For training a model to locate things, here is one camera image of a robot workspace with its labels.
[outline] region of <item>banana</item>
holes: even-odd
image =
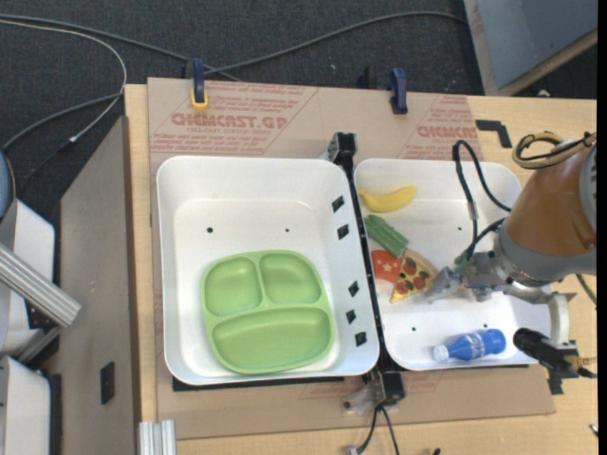
[[[407,186],[384,195],[371,194],[359,189],[359,196],[371,212],[393,212],[409,204],[417,192],[416,186]]]

